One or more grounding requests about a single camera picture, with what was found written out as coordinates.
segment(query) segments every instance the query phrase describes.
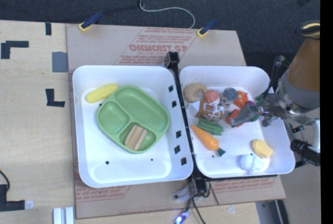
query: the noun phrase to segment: yellow corn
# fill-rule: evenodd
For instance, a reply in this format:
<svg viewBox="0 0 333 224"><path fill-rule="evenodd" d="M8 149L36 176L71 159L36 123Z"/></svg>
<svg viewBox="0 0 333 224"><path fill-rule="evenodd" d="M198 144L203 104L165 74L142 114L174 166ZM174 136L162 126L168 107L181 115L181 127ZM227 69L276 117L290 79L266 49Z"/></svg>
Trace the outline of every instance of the yellow corn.
<svg viewBox="0 0 333 224"><path fill-rule="evenodd" d="M85 96L85 100L88 103L98 102L102 99L106 99L107 97L109 97L117 89L118 89L117 84L104 85L94 91L91 91L89 94L87 94Z"/></svg>

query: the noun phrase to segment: wooden table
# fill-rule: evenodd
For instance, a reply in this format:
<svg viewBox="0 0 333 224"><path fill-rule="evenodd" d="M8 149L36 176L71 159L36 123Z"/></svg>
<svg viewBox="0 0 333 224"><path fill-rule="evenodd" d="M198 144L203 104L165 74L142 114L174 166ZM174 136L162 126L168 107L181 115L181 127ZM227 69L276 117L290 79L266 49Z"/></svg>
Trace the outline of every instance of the wooden table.
<svg viewBox="0 0 333 224"><path fill-rule="evenodd" d="M67 52L66 25L0 21L0 42L29 41L0 59L0 170L8 177L8 201L32 200L33 209L0 212L1 223L52 223L56 207L74 207L68 73L52 70L52 53ZM48 107L46 89L64 107ZM255 203L200 208L206 223L258 224ZM201 223L191 209L186 223ZM75 223L173 223L181 210L80 219Z"/></svg>

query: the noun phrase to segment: cardboard sheet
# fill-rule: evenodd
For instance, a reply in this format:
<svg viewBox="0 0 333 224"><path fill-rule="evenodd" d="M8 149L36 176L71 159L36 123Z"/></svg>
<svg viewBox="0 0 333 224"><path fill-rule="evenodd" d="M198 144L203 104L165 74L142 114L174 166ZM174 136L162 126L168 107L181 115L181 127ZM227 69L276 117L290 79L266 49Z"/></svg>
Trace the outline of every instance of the cardboard sheet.
<svg viewBox="0 0 333 224"><path fill-rule="evenodd" d="M160 65L168 51L179 53L179 69L189 65L246 65L235 31L211 30L199 38L194 29L123 27L93 25L81 32L67 25L67 48L71 124L74 155L76 217L124 215L140 212L182 209L172 192L186 180L146 185L94 189L86 186L78 172L72 74L83 65ZM211 182L213 192L200 199L198 206L213 206L282 199L285 193L279 176Z"/></svg>

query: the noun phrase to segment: divided green plate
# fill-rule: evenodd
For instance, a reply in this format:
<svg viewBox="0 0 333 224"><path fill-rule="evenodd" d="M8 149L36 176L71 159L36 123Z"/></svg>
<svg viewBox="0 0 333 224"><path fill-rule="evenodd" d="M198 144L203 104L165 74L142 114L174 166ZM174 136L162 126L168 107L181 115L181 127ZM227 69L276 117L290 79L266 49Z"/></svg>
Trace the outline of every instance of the divided green plate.
<svg viewBox="0 0 333 224"><path fill-rule="evenodd" d="M152 96L133 85L122 86L109 96L97 112L100 129L116 144L131 153L143 153L152 148L170 125L167 110ZM134 125L147 129L141 147L134 151L124 145Z"/></svg>

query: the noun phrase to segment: blue clamp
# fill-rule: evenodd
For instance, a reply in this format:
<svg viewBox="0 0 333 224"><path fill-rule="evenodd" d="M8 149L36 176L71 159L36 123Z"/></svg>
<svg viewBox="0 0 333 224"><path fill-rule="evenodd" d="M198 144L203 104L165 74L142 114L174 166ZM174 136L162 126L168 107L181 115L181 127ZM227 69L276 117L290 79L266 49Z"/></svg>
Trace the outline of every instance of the blue clamp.
<svg viewBox="0 0 333 224"><path fill-rule="evenodd" d="M197 36L198 37L204 37L208 33L208 30L212 29L216 24L217 24L217 21L212 20L211 22L209 22L208 24L206 24L204 27L200 28L197 31Z"/></svg>
<svg viewBox="0 0 333 224"><path fill-rule="evenodd" d="M89 17L85 22L79 24L79 28L82 32L89 30L92 24L98 23L103 17L103 14L98 12L91 17Z"/></svg>

